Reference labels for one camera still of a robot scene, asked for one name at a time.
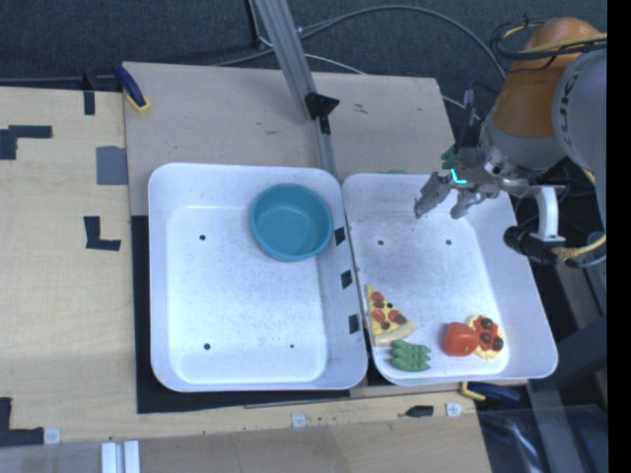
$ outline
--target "teal bowl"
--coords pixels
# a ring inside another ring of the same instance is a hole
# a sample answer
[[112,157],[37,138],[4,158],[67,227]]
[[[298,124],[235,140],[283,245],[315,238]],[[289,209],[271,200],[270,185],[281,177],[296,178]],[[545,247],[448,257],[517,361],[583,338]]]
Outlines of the teal bowl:
[[326,202],[298,184],[277,184],[261,192],[249,220],[260,248],[279,261],[301,261],[324,250],[333,234]]

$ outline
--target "red toy tomato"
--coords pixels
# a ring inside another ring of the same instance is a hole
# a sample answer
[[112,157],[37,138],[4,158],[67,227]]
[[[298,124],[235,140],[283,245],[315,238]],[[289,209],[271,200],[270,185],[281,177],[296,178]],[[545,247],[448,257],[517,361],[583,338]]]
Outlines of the red toy tomato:
[[468,356],[478,346],[478,334],[475,329],[463,322],[452,322],[447,328],[444,339],[445,352],[450,356]]

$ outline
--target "black mat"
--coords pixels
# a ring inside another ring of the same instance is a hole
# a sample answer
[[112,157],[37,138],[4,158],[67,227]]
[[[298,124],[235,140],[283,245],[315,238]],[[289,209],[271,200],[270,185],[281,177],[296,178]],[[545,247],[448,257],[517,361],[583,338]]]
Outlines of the black mat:
[[350,396],[348,390],[176,392],[164,387],[151,368],[149,327],[149,218],[133,216],[132,256],[136,331],[136,394],[139,414],[187,412],[224,406],[280,403]]

